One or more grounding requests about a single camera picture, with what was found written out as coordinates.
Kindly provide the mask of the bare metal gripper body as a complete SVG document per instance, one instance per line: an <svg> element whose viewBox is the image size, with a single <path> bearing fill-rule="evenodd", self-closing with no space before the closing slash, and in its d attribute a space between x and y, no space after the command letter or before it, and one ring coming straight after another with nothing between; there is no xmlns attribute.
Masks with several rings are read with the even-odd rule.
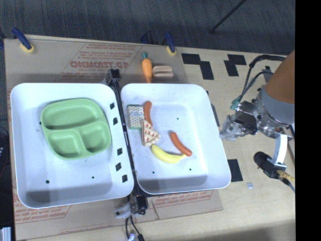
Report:
<svg viewBox="0 0 321 241"><path fill-rule="evenodd" d="M280 129L289 125L289 103L269 94L258 94L254 102L242 102L234 114L234 122L251 135L261 132L276 138Z"/></svg>

